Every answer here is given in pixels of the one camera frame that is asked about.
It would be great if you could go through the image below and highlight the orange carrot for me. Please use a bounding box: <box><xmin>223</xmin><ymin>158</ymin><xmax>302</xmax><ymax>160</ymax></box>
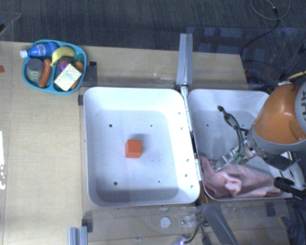
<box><xmin>70</xmin><ymin>60</ymin><xmax>85</xmax><ymax>90</ymax></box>

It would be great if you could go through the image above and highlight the orange-red sausage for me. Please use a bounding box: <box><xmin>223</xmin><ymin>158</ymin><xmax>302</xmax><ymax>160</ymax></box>
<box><xmin>37</xmin><ymin>58</ymin><xmax>52</xmax><ymax>89</ymax></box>

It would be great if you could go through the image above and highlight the purple toy food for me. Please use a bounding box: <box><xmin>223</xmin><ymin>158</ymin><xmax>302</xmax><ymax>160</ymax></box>
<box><xmin>57</xmin><ymin>56</ymin><xmax>73</xmax><ymax>72</ymax></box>

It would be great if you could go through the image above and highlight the pink cloth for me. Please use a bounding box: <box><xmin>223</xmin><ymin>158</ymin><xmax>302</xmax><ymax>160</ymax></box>
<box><xmin>199</xmin><ymin>156</ymin><xmax>284</xmax><ymax>199</ymax></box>

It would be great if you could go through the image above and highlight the grey and green can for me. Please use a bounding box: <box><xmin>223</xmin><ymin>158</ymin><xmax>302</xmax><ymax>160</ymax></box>
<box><xmin>26</xmin><ymin>58</ymin><xmax>44</xmax><ymax>84</ymax></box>

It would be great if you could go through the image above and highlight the blue plastic bottle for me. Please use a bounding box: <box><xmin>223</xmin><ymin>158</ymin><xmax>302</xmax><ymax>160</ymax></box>
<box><xmin>19</xmin><ymin>41</ymin><xmax>59</xmax><ymax>59</ymax></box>

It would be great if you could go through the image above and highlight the orange cube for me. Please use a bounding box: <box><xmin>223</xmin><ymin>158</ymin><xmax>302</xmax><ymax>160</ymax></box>
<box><xmin>124</xmin><ymin>139</ymin><xmax>143</xmax><ymax>159</ymax></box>

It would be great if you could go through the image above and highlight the black cylinder on white bracket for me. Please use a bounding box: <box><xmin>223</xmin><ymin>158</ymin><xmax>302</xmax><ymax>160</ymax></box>
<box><xmin>273</xmin><ymin>159</ymin><xmax>306</xmax><ymax>197</ymax></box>

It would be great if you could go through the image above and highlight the white plastic tray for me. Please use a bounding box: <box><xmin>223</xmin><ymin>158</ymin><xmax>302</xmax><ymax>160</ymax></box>
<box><xmin>187</xmin><ymin>88</ymin><xmax>294</xmax><ymax>202</ymax></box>
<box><xmin>83</xmin><ymin>86</ymin><xmax>201</xmax><ymax>208</ymax></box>

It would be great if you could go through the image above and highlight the blue divided plate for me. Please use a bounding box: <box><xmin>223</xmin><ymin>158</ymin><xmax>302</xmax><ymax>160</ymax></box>
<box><xmin>22</xmin><ymin>39</ymin><xmax>88</xmax><ymax>95</ymax></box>

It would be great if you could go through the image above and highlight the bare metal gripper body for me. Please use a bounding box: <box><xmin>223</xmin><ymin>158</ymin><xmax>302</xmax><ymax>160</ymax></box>
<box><xmin>231</xmin><ymin>144</ymin><xmax>261</xmax><ymax>165</ymax></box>

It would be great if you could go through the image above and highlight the yellow banana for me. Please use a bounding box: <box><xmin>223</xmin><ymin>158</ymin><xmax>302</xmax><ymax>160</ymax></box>
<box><xmin>49</xmin><ymin>46</ymin><xmax>77</xmax><ymax>67</ymax></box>

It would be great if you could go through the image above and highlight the white carton with yellow dots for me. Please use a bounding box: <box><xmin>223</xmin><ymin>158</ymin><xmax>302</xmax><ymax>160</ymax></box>
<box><xmin>54</xmin><ymin>63</ymin><xmax>83</xmax><ymax>92</ymax></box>

